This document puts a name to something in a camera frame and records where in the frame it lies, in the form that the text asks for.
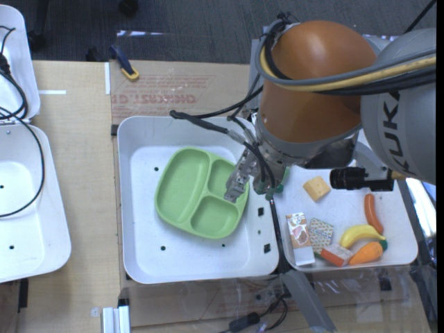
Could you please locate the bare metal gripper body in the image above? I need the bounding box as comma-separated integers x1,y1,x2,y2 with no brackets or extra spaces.
237,143,291,187

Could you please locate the green divided plate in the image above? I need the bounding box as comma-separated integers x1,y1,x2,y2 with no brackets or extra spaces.
153,146,251,240

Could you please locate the yellow cheese wedge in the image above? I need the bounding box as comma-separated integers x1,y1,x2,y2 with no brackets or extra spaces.
302,176,332,203

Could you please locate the brown and white carton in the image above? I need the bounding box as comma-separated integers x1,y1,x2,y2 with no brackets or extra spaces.
284,212,316,267

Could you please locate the white plastic tray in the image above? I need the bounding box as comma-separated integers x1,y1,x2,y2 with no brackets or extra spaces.
0,122,72,284
117,115,280,285
0,4,42,121
270,156,419,274

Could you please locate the patterned white packet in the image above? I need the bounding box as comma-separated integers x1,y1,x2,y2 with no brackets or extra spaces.
308,217,335,255

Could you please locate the orange sausage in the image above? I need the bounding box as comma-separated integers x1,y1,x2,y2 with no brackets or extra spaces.
364,193,385,236

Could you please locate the orange and white box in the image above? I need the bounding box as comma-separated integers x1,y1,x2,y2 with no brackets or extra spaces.
319,244,355,268

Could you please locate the yellow banana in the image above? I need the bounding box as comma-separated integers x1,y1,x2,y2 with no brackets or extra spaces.
339,223,387,250

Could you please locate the brown cardboard board red print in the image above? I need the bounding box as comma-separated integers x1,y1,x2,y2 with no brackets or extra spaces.
109,59,428,327

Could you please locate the orange carrot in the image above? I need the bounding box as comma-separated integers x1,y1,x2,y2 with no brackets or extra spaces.
348,239,389,266

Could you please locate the black office chair base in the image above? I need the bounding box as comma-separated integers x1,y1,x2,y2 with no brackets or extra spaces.
26,0,139,51

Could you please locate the black cylinder on white bracket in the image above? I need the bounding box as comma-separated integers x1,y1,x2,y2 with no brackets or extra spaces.
329,142,395,192

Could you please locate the black block with thin wires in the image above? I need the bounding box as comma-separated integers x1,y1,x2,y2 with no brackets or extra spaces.
229,311,262,333

